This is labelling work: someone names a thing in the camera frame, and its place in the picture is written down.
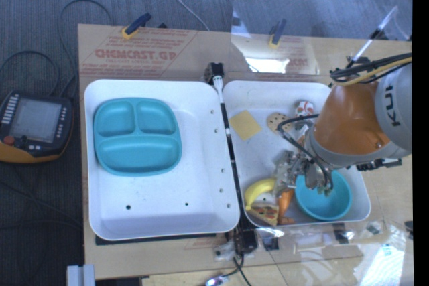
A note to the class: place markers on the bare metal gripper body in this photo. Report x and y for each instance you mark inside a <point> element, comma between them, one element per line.
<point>312,175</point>

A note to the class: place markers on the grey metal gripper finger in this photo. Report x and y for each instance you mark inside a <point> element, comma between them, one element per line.
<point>285,160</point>
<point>285,181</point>

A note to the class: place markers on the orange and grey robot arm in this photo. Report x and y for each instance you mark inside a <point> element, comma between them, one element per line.
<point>348,120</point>

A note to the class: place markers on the orange carrot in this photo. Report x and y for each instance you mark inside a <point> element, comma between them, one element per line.
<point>285,201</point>

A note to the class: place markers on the white plastic tray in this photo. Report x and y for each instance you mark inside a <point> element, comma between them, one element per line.
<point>157,204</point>
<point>264,157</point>

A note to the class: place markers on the yellow banana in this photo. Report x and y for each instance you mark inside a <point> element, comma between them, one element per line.
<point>256,189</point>

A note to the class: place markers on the slice of pizza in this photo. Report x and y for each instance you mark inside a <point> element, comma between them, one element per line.
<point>266,212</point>

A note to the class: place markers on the blue bowl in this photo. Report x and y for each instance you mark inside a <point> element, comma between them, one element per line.
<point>330,207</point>

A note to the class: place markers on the brown chocolate chip biscuit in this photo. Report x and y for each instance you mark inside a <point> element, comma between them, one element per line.
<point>274,120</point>

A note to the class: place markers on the yellow cheese slice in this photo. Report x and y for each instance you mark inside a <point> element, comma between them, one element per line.
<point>245,125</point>

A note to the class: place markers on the white and orange bottle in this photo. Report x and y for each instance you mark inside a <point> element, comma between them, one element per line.
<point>304,108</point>

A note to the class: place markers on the thin black and white rod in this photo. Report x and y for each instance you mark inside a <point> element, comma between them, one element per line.
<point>229,130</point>

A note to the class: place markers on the blue divided plate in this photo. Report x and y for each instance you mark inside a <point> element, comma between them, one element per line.
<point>137,144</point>

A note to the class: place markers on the brown cardboard board red print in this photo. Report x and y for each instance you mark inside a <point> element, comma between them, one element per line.
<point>140,53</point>

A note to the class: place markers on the black cylinder on white bracket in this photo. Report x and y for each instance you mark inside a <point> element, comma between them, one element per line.
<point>378,163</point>

